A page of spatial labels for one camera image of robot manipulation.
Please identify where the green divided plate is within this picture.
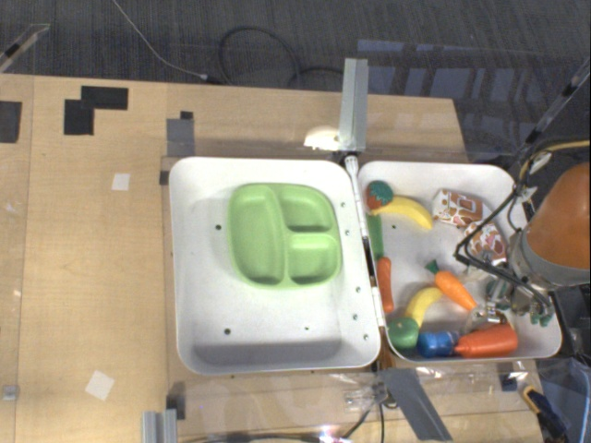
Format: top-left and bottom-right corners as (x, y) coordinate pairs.
(226, 182), (344, 290)

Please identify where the red toy strawberry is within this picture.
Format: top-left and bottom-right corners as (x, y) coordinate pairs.
(365, 180), (395, 212)

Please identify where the yellow banana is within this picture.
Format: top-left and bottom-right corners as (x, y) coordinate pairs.
(404, 286), (445, 329)
(371, 195), (434, 233)

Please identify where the pale wooden board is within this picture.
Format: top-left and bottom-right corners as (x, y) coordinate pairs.
(163, 82), (546, 443)

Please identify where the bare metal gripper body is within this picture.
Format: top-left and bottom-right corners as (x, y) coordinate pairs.
(501, 272), (554, 318)

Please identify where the blue bottle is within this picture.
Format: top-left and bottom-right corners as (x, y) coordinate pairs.
(416, 329), (461, 359)

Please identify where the green round can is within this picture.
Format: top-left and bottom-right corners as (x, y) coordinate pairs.
(386, 316), (420, 353)

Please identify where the orange carrot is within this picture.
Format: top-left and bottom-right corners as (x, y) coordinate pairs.
(424, 259), (478, 312)

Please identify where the white and brown carton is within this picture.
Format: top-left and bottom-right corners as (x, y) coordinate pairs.
(431, 188), (485, 227)
(463, 221), (509, 267)

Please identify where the green toy cucumber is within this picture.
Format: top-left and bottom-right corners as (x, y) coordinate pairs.
(366, 213), (386, 261)

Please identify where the white plastic tray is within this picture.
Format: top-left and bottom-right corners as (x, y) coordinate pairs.
(168, 156), (382, 377)
(357, 161), (563, 364)

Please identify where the thin black and white rod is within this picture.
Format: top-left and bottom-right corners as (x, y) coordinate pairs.
(344, 154), (386, 329)

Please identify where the orange toy sausage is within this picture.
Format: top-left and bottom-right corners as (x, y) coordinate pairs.
(376, 256), (396, 316)

